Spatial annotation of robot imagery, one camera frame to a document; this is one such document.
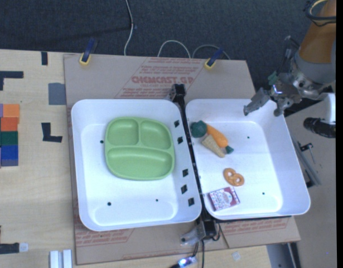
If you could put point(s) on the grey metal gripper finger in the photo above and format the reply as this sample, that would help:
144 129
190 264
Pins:
256 100
282 106

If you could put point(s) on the green broccoli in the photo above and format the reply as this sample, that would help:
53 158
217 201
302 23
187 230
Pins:
198 129

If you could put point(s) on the thin black rod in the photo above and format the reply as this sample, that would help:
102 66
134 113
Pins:
194 160

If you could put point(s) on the red and white carton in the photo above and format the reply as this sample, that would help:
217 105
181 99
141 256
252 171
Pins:
223 199

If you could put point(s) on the brown cardboard board red print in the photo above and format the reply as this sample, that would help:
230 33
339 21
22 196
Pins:
104 77

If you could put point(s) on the green divided plate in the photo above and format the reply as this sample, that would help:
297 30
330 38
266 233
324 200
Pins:
139 160

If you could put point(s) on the beige waffle cone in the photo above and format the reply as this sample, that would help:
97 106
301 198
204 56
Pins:
213 147

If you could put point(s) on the orange pretzel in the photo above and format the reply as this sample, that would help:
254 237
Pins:
238 180

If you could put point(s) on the orange cube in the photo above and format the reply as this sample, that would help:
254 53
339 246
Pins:
11 111
9 124

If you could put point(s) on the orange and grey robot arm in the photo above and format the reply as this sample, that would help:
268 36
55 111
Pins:
317 43

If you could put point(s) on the blue cube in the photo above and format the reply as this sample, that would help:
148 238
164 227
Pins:
9 153

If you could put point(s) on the white plastic tray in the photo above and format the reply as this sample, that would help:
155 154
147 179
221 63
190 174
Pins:
132 202
260 163

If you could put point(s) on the black cylinder on white bracket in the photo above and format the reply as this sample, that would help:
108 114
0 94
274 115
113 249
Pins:
319 127

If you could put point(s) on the orange carrot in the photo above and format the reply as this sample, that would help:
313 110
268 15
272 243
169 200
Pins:
217 137

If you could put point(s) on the white block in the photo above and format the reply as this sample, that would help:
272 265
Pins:
67 259
55 260

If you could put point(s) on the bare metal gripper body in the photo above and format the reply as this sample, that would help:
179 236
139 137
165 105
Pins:
296 86

